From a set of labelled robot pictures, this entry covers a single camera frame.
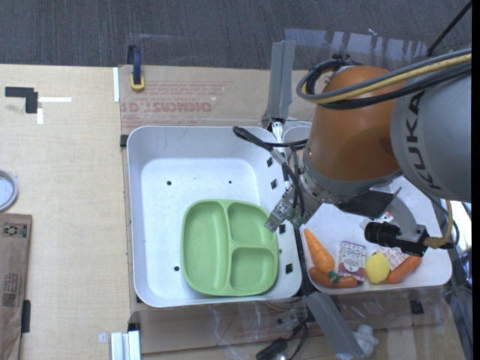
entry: yellow cable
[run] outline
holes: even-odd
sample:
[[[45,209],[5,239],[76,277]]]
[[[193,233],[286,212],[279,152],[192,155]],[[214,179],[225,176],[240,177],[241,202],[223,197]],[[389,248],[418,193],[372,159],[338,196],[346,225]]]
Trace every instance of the yellow cable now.
[[[436,63],[430,64],[430,65],[425,65],[424,67],[416,68],[414,70],[411,70],[409,72],[401,73],[397,76],[390,77],[389,79],[385,79],[379,82],[375,82],[374,84],[367,85],[363,88],[358,88],[353,91],[349,91],[343,94],[337,94],[335,96],[327,97],[327,98],[317,98],[317,99],[309,99],[305,98],[305,100],[310,101],[311,103],[315,104],[328,104],[328,103],[334,103],[335,101],[340,101],[340,100],[346,100],[350,98],[354,98],[355,96],[363,95],[364,93],[376,91],[377,89],[381,89],[386,86],[390,86],[392,84],[400,83],[402,81],[411,79],[413,77],[417,77],[423,74],[428,74],[430,72],[438,71],[440,69],[448,68],[453,65],[458,65],[462,64],[464,62],[471,62],[472,61],[472,53],[468,53],[466,55],[462,56],[457,56],[454,58],[450,58],[448,60],[443,60],[443,61],[438,61]],[[305,83],[301,87],[301,91],[304,94],[307,94],[306,92],[306,85]]]
[[[443,237],[428,236],[423,243],[424,245],[427,245],[428,247],[433,249],[437,249],[442,245],[445,245],[449,241],[450,235],[452,233],[452,227],[453,227],[452,203],[450,202],[450,200],[445,200],[445,203],[447,205],[447,213],[448,213],[448,224],[447,224],[447,230],[445,232],[445,235]]]

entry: gray cable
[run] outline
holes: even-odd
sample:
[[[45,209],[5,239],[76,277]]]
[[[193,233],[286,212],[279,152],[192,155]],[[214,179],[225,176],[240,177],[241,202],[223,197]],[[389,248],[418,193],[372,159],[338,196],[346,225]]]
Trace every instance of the gray cable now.
[[[0,169],[0,179],[1,178],[7,179],[7,181],[11,184],[13,188],[12,194],[10,195],[8,200],[3,204],[0,204],[0,212],[3,212],[9,209],[12,206],[12,204],[15,203],[15,200],[17,199],[17,196],[18,196],[18,185],[14,177],[10,173],[5,172],[2,169]]]
[[[426,67],[428,65],[431,65],[431,64],[434,64],[434,63],[437,63],[437,62],[442,62],[442,61],[448,60],[448,59],[453,59],[454,57],[457,57],[457,56],[463,56],[463,55],[466,55],[466,54],[471,53],[471,52],[472,52],[472,48],[467,48],[467,49],[461,49],[461,50],[458,50],[458,51],[455,51],[455,52],[446,53],[445,55],[440,55],[440,56],[437,56],[437,57],[434,57],[434,58],[429,58],[427,60],[419,61],[415,64],[407,65],[406,67],[402,67],[400,69],[393,70],[392,72],[388,72],[388,73],[385,73],[383,75],[376,76],[376,77],[373,77],[373,78],[368,79],[368,80],[364,80],[362,82],[357,82],[356,84],[348,85],[348,86],[343,87],[343,88],[335,89],[334,91],[329,91],[329,92],[319,93],[319,94],[304,94],[304,93],[302,93],[302,86],[305,84],[307,79],[310,77],[310,74],[308,73],[298,83],[298,85],[297,85],[297,95],[300,96],[301,98],[307,98],[307,99],[310,99],[310,100],[330,98],[331,96],[341,95],[343,93],[353,91],[354,89],[364,88],[364,87],[370,86],[374,83],[378,83],[380,81],[389,79],[390,77],[395,77],[395,76],[398,76],[400,74],[404,74],[406,72],[413,71],[417,68]]]

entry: blue and yellow clamp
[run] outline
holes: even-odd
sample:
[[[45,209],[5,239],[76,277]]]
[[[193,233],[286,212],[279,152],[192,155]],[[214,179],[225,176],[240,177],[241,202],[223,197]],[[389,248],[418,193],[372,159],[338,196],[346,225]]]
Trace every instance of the blue and yellow clamp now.
[[[145,79],[141,71],[140,48],[136,45],[128,46],[127,63],[133,65],[133,72],[130,75],[130,86],[132,91],[140,92],[145,89]]]

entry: sausage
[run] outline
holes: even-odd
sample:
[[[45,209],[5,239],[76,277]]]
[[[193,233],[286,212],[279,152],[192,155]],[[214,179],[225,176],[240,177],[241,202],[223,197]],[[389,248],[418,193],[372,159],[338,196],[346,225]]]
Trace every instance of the sausage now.
[[[421,262],[422,258],[419,256],[408,256],[397,268],[388,273],[387,283],[400,283],[411,271],[417,268]]]
[[[318,284],[322,284],[328,288],[353,288],[357,286],[357,278],[355,276],[340,276],[338,282],[331,283],[329,276],[320,271],[317,267],[311,267],[308,270],[311,279]]]

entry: dark gray carpet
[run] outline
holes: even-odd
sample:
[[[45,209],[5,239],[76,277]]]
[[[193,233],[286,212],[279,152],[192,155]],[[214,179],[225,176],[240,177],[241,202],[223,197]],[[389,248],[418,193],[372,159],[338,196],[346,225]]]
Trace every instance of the dark gray carpet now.
[[[0,0],[0,63],[269,69],[294,39],[295,69],[349,53],[397,67],[423,56],[469,0]],[[471,47],[471,9],[435,49]]]

